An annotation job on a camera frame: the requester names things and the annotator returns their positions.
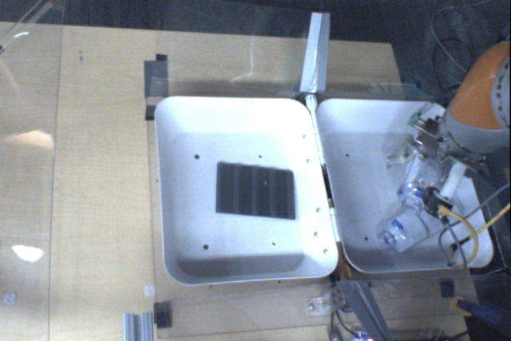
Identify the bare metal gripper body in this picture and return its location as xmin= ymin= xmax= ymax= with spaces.
xmin=411 ymin=104 xmax=485 ymax=168

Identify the white plastic tray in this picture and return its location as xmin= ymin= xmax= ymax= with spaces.
xmin=153 ymin=95 xmax=341 ymax=287
xmin=315 ymin=97 xmax=495 ymax=275

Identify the black ribbed rectangular pad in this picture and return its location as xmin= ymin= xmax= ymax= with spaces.
xmin=215 ymin=161 xmax=297 ymax=221

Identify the black cylinder on white bracket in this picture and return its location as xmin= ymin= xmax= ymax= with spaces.
xmin=422 ymin=163 xmax=469 ymax=217

